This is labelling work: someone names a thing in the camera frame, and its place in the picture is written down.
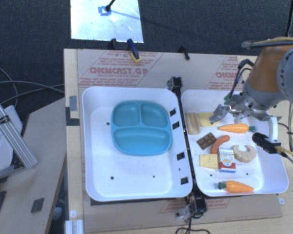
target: blue plate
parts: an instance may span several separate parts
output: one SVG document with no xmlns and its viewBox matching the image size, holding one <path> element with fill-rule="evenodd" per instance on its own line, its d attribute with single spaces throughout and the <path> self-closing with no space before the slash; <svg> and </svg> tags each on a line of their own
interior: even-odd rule
<svg viewBox="0 0 293 234">
<path fill-rule="evenodd" d="M 112 112 L 113 143 L 130 155 L 158 155 L 171 146 L 170 120 L 165 109 L 148 101 L 124 101 Z"/>
</svg>

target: toy sausage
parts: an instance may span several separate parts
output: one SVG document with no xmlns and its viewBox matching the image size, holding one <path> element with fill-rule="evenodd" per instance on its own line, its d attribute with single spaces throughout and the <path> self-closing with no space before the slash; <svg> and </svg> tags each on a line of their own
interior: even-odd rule
<svg viewBox="0 0 293 234">
<path fill-rule="evenodd" d="M 210 147 L 210 153 L 211 153 L 211 154 L 216 154 L 216 153 L 218 153 L 218 148 L 220 147 L 220 145 L 221 145 L 222 143 L 225 143 L 225 142 L 229 141 L 229 140 L 230 140 L 229 135 L 223 135 L 223 136 L 219 137 L 219 138 L 218 138 L 218 139 L 212 144 L 212 146 Z"/>
</svg>

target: yellow cheese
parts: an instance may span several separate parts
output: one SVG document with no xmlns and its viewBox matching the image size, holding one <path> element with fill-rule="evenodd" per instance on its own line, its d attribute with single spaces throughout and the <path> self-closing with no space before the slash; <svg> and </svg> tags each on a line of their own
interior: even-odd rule
<svg viewBox="0 0 293 234">
<path fill-rule="evenodd" d="M 216 121 L 213 124 L 210 123 L 209 117 L 212 115 L 213 113 L 199 113 L 199 120 L 202 127 L 214 127 L 219 124 L 219 121 Z"/>
<path fill-rule="evenodd" d="M 200 166 L 206 168 L 217 169 L 218 168 L 218 158 L 217 154 L 204 154 L 200 155 Z"/>
</svg>

